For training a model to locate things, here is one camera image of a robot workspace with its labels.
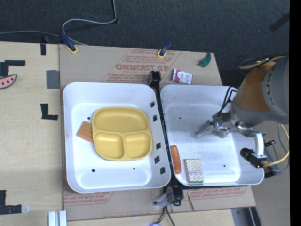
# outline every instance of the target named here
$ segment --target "yellow cable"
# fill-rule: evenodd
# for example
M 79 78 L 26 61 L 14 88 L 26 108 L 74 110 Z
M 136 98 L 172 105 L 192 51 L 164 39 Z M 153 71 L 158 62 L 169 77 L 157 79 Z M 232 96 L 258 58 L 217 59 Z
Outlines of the yellow cable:
M 289 145 L 290 144 L 290 136 L 288 135 L 288 133 L 287 133 L 284 125 L 280 124 L 280 126 L 281 126 L 283 132 L 285 133 L 285 136 L 287 138 L 288 145 Z M 266 167 L 271 167 L 271 166 L 274 166 L 276 164 L 279 164 L 279 163 L 283 162 L 289 156 L 289 154 L 290 154 L 290 149 L 288 148 L 287 153 L 285 154 L 285 156 L 283 158 L 281 158 L 281 159 L 279 159 L 277 161 L 273 161 L 273 162 L 263 161 L 262 163 Z

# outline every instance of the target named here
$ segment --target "watermelon slice sticker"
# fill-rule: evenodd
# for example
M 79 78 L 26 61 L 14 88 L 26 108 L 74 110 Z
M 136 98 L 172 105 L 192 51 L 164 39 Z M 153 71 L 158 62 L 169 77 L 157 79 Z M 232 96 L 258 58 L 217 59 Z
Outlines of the watermelon slice sticker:
M 11 86 L 16 81 L 17 75 L 13 74 L 6 77 L 0 77 L 0 89 L 5 89 Z

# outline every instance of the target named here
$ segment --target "gray floor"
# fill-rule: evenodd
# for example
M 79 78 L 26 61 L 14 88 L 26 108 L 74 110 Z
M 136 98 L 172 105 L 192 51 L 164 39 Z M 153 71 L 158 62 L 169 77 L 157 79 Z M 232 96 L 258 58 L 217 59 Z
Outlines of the gray floor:
M 265 141 L 275 140 L 276 149 L 279 157 L 285 155 L 277 133 L 277 124 L 275 122 L 264 122 L 257 129 L 260 132 L 267 132 Z M 288 145 L 285 135 L 281 132 L 281 140 L 285 146 Z M 272 156 L 275 158 L 273 149 L 269 148 Z M 283 168 L 287 162 L 279 164 Z M 256 209 L 262 226 L 289 226 L 290 223 L 290 171 L 289 169 L 277 174 L 256 186 L 252 186 L 256 201 Z

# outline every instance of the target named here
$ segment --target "yellow plate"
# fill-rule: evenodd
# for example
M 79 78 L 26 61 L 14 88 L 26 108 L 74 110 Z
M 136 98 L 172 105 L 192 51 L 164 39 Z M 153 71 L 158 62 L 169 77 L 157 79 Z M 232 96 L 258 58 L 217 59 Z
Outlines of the yellow plate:
M 106 107 L 92 119 L 97 153 L 113 161 L 138 160 L 152 150 L 151 125 L 147 115 L 131 107 Z

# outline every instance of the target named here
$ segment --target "dark floor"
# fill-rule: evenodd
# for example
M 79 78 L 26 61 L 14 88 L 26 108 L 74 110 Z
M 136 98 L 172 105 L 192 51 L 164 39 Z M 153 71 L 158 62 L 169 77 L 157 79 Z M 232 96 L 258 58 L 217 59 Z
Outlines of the dark floor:
M 290 0 L 115 0 L 119 22 L 71 22 L 66 33 L 88 45 L 213 52 L 224 85 L 245 76 L 237 62 L 289 52 Z M 0 40 L 39 43 L 38 30 L 54 34 L 69 19 L 114 18 L 111 0 L 1 0 Z M 49 37 L 59 43 L 56 37 Z

